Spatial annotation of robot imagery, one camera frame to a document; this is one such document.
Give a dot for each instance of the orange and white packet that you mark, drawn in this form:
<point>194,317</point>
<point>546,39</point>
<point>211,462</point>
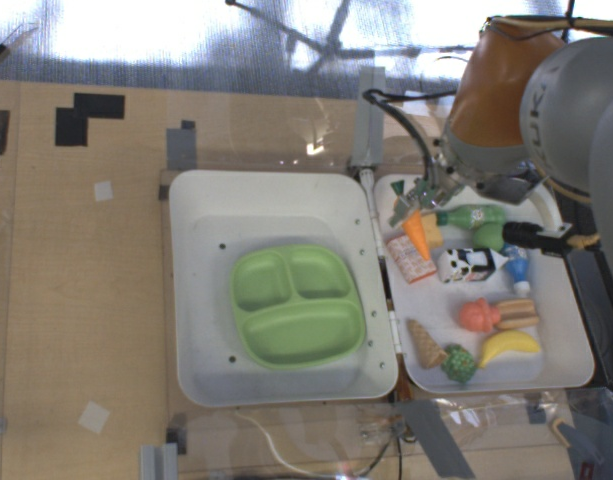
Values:
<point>411,267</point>

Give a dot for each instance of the green round fruit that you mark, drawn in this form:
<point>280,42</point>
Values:
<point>487,237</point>

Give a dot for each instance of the blue bottle with white cap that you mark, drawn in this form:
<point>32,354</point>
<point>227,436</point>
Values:
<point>517,268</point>

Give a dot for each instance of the black and white milk carton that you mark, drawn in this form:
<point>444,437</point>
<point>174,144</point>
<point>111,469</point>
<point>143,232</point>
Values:
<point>463,265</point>

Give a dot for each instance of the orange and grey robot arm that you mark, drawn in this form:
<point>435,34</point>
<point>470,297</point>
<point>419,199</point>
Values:
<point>551,103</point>

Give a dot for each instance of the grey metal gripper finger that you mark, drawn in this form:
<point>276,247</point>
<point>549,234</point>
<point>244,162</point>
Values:
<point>425,206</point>
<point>400,211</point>

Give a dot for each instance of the pale wood board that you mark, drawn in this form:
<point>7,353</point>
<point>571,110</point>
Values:
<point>86,278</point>

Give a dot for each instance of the black cylinder on white bracket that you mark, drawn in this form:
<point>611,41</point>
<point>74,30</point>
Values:
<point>526,234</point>

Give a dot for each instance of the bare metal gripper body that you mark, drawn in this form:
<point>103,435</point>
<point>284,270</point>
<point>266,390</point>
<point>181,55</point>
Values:
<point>445,184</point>

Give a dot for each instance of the orange carrot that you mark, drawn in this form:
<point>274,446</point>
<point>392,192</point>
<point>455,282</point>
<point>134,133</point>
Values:
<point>417,235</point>

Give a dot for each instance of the hot dog in bun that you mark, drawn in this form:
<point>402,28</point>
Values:
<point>518,314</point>

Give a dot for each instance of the green divided plate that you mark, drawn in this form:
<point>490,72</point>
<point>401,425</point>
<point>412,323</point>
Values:
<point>298,328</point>

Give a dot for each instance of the yellow cheese wedge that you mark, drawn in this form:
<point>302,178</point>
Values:
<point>433,232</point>

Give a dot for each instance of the yellow banana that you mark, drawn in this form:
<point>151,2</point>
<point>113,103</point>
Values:
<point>508,345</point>

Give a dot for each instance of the green plastic bottle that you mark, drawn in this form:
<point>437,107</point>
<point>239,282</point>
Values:
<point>473,215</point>

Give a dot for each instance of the tan ice cream cone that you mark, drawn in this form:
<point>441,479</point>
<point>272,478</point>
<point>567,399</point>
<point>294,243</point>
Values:
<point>426,345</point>

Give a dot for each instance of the white plastic tray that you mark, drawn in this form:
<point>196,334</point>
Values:
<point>551,368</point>
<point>206,318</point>

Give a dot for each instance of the green broccoli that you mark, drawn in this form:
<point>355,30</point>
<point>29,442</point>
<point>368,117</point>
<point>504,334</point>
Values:
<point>458,364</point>

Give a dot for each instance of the orange pink toy octopus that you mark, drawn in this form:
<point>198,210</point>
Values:
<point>478,315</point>

